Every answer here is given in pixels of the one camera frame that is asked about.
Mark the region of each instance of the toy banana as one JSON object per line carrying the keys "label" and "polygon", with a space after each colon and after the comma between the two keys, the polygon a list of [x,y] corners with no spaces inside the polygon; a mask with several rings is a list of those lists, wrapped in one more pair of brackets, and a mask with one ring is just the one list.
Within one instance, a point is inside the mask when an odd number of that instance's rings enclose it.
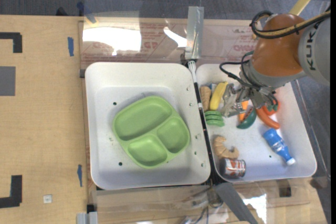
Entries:
{"label": "toy banana", "polygon": [[237,159],[239,157],[238,149],[236,147],[234,147],[232,151],[227,149],[223,144],[225,141],[226,139],[223,136],[218,136],[215,138],[213,143],[215,154],[218,156],[218,158]]}
{"label": "toy banana", "polygon": [[212,94],[212,97],[210,99],[210,110],[217,110],[219,103],[221,102],[222,96],[225,92],[226,86],[228,85],[227,82],[220,82],[216,88],[214,93]]}

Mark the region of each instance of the kuka logo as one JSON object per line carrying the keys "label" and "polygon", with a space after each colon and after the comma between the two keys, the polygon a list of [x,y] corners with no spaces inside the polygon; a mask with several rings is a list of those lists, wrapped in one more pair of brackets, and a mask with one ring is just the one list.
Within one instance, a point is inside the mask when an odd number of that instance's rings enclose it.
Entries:
{"label": "kuka logo", "polygon": [[309,33],[309,38],[307,39],[306,49],[308,50],[308,53],[306,54],[307,63],[309,65],[310,70],[316,70],[316,68],[313,66],[313,54],[312,54],[312,44],[315,43],[315,34],[317,32],[317,29],[319,28],[321,22],[318,22],[314,25],[315,30],[311,30]]}

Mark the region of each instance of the blue tape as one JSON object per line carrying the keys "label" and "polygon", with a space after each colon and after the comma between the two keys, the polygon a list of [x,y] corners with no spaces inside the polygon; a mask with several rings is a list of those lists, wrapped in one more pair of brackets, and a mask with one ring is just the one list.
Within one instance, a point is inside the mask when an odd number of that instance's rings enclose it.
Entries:
{"label": "blue tape", "polygon": [[77,175],[78,175],[78,178],[79,178],[79,185],[82,187],[83,186],[83,182],[82,182],[82,166],[80,164],[78,164]]}
{"label": "blue tape", "polygon": [[68,49],[69,49],[70,56],[74,56],[73,43],[74,43],[74,39],[72,37],[68,37]]}

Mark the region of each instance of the black tape marking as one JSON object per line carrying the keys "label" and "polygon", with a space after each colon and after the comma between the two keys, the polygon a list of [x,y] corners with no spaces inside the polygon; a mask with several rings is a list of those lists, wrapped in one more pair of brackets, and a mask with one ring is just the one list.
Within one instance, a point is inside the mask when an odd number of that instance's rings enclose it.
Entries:
{"label": "black tape marking", "polygon": [[79,77],[80,78],[85,78],[85,69],[79,69]]}
{"label": "black tape marking", "polygon": [[94,212],[94,205],[86,205],[86,213]]}
{"label": "black tape marking", "polygon": [[9,197],[0,198],[0,208],[17,207],[22,202],[22,175],[12,176]]}
{"label": "black tape marking", "polygon": [[13,40],[13,53],[22,53],[22,35],[16,32],[0,32],[0,39],[12,39]]}

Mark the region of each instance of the wooden board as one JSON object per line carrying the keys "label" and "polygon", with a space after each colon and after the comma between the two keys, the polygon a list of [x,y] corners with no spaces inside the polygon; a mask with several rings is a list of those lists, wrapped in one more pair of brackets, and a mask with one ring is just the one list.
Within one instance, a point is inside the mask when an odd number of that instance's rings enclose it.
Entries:
{"label": "wooden board", "polygon": [[[1,32],[23,36],[21,54],[13,53],[11,40],[0,39],[0,66],[16,68],[15,96],[0,97],[1,197],[9,196],[12,175],[23,179],[22,203],[0,208],[1,223],[76,223],[76,213],[86,212],[79,20],[0,16]],[[44,195],[52,202],[45,204]]]}

